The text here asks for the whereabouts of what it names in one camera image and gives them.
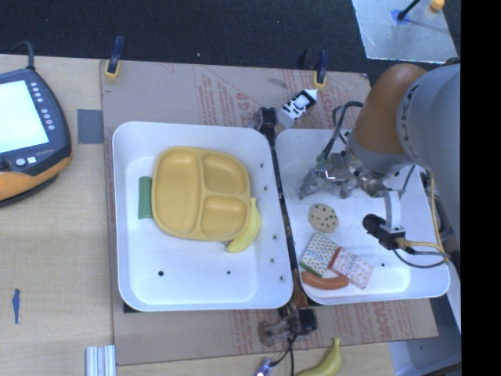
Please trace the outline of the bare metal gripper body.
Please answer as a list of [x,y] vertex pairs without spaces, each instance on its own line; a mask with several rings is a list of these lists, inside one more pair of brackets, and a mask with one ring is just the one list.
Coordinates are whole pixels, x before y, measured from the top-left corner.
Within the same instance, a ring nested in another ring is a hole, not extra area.
[[333,153],[327,159],[321,160],[315,167],[325,171],[325,178],[332,183],[339,193],[339,184],[343,181],[354,180],[357,190],[361,190],[370,197],[382,197],[388,188],[384,181],[388,175],[380,174],[365,166],[353,153]]

